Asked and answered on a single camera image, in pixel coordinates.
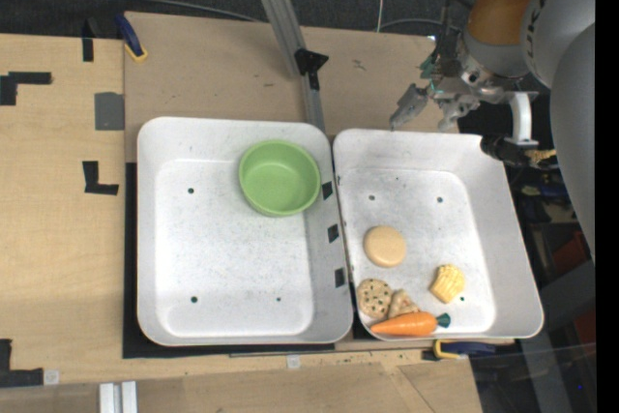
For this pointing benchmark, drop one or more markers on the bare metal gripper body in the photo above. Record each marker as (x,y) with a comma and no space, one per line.
(471,87)

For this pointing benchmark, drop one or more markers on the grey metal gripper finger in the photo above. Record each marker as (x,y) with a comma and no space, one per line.
(408,106)
(454,113)

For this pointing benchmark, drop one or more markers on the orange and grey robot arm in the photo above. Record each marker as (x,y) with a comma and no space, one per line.
(556,29)

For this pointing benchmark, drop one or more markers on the white plastic tray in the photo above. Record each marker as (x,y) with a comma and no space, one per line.
(232,251)
(425,217)

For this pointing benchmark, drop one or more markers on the beige round biscuit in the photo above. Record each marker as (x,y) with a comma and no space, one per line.
(384,246)

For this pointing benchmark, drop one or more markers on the green bowl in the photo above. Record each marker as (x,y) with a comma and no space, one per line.
(278,179)

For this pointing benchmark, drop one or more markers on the yellow ridged toy food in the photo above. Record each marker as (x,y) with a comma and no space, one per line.
(447,284)

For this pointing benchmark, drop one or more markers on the chocolate chip cookie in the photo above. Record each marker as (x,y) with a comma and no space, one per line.
(373,297)

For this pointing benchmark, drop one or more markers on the orange carrot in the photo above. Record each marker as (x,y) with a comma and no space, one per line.
(406,325)

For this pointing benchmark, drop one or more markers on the black cylinder on white bracket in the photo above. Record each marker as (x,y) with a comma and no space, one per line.
(522,116)

